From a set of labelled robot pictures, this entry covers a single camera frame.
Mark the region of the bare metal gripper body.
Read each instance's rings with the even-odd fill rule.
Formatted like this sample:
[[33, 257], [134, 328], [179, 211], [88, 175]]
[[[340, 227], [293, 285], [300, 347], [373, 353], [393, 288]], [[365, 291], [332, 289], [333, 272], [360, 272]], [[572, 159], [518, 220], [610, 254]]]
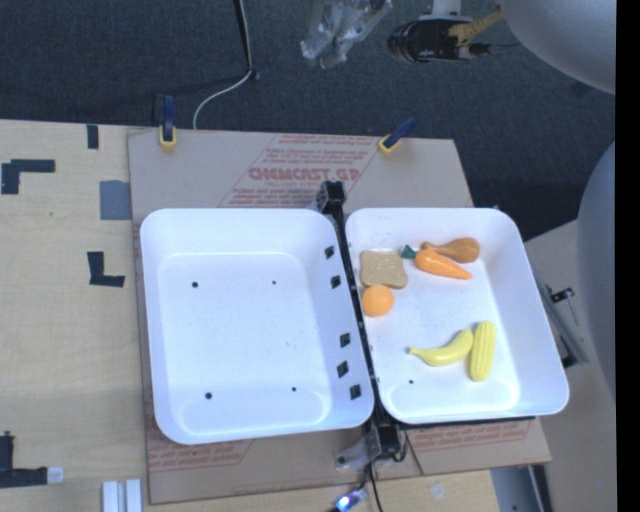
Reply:
[[392, 1], [313, 1], [310, 35], [362, 39], [392, 9]]

